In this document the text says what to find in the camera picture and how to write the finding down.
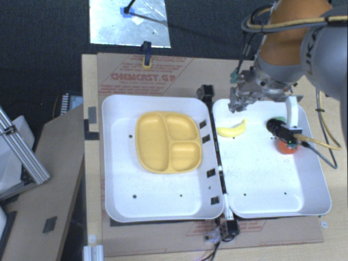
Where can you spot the white plastic tray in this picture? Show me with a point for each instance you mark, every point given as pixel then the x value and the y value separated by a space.
pixel 152 194
pixel 266 178

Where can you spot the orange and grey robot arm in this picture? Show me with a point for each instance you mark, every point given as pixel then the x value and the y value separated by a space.
pixel 293 37

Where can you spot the black cylinder on white bracket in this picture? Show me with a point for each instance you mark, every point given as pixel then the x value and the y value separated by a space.
pixel 285 126

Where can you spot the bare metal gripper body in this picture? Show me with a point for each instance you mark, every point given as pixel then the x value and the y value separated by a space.
pixel 254 84

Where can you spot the yellow divided plate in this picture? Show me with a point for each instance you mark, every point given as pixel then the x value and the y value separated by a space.
pixel 168 141

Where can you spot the brown cardboard board red print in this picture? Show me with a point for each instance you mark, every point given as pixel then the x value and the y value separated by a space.
pixel 174 72

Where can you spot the thin black and white rod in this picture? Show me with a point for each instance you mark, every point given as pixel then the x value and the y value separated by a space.
pixel 217 151

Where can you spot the yellow banana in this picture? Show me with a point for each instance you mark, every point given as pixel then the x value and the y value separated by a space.
pixel 231 130

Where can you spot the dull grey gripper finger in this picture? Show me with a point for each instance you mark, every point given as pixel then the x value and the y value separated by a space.
pixel 234 102
pixel 246 102

